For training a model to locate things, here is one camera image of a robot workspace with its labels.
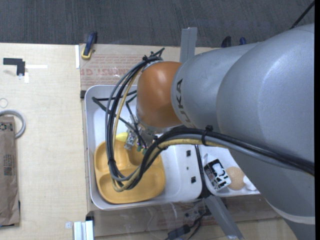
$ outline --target wooden table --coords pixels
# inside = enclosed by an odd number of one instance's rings
[[[6,98],[7,109],[18,110],[26,121],[25,133],[16,141],[20,224],[1,228],[0,239],[71,240],[72,229],[66,228],[66,223],[84,221],[92,208],[87,198],[81,83],[75,46],[1,43],[0,48],[1,60],[19,58],[26,65],[42,67],[30,68],[29,83],[25,83],[23,77],[16,76],[15,66],[0,65],[0,98]],[[295,239],[282,219],[237,224],[247,240]],[[219,226],[204,226],[192,239],[222,235]],[[167,231],[152,231],[98,239],[166,237]]]

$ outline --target brown paper bag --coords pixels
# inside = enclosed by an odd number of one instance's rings
[[[17,156],[13,116],[0,116],[0,226],[20,220]]]

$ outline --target gray ring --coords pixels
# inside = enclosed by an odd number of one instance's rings
[[[5,109],[5,110],[0,111],[0,116],[4,116],[4,115],[13,115],[21,120],[22,127],[15,134],[15,138],[18,139],[19,137],[21,137],[21,135],[24,133],[24,131],[26,129],[26,121],[25,121],[24,117],[22,116],[22,114],[20,114],[17,110],[14,110],[14,109]]]
[[[6,101],[6,105],[5,105],[5,106],[1,106],[1,105],[0,105],[0,108],[5,109],[5,108],[8,106],[9,102],[8,102],[8,100],[7,100],[6,98],[0,98],[0,102],[1,102],[2,100],[5,100],[5,101]]]

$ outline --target yellow divided plate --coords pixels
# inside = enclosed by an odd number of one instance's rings
[[[142,151],[137,151],[136,146],[132,147],[131,150],[125,149],[125,139],[123,134],[117,136],[114,159],[119,171],[127,176],[140,165],[144,155]],[[112,204],[129,204],[154,198],[164,190],[166,184],[165,169],[159,155],[133,189],[116,192],[111,182],[105,141],[100,143],[94,152],[94,171],[101,196]]]

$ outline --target blue and yellow clamp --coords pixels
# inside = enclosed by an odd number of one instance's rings
[[[82,49],[82,52],[81,52],[81,58],[83,60],[89,60],[90,57],[91,57],[91,53],[92,53],[92,44],[95,44],[97,42],[97,32],[90,32],[89,33],[89,37],[88,37],[88,40],[86,42],[86,45],[85,47]]]

